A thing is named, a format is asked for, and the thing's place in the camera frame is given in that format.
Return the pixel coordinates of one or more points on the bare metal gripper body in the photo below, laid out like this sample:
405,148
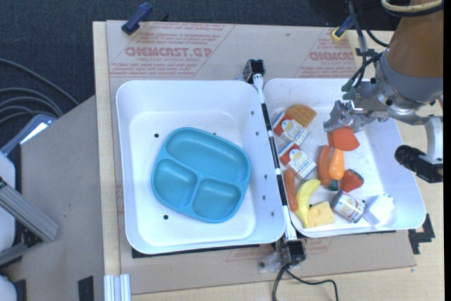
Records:
394,105

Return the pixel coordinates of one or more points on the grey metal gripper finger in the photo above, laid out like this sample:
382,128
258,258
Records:
357,124
334,114

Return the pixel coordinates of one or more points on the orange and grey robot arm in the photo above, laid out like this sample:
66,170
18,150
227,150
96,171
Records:
415,42

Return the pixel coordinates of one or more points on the orange waffle biscuit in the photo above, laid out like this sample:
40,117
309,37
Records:
301,114

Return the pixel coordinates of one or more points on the orange carrot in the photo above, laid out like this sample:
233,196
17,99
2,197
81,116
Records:
337,164

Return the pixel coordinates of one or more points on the red and white carton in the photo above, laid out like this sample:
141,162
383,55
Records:
290,128
297,160

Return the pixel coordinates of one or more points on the white plastic tray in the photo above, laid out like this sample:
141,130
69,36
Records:
141,187
387,165

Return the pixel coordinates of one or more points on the red strawberry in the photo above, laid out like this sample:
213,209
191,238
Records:
352,180

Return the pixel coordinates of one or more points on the thin black and white rod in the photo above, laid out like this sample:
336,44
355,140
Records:
273,151

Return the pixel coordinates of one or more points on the small white printed can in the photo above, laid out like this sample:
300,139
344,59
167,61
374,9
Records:
348,206

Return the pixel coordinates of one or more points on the yellow banana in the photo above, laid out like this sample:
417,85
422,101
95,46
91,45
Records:
304,194

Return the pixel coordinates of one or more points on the orange sausage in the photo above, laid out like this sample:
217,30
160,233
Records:
290,188

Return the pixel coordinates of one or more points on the yellow cheese wedge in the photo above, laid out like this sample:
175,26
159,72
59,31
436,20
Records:
321,214

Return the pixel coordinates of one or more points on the brown cardboard board red print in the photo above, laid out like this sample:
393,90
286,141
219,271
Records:
211,53

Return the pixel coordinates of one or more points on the blue divided plate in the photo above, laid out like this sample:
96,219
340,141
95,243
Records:
201,172

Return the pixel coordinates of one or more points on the black cylinder on white bracket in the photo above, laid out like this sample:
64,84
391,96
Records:
417,158

